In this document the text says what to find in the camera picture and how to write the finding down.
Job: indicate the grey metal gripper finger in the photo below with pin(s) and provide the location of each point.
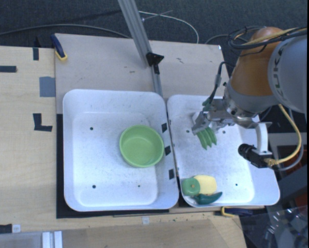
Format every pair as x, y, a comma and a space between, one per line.
199, 124
220, 126

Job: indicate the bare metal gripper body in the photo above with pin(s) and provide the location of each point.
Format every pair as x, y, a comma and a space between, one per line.
228, 112

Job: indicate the light green ridged toy vegetable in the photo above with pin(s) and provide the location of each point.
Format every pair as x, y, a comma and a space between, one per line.
207, 138

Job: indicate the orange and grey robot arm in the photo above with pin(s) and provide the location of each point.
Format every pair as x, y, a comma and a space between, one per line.
252, 74

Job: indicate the white plastic tray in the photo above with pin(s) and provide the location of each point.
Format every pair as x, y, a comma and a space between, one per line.
105, 164
221, 164

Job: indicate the light green bowl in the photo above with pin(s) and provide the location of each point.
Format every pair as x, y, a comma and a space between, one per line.
141, 146

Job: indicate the dark green toy chili pepper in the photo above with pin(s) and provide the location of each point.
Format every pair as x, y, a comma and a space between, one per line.
207, 198

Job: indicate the pale wood board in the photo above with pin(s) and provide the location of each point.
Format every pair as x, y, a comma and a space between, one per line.
105, 66

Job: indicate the black cylinder on white bracket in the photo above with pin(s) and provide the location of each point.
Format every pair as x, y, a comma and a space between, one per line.
252, 154

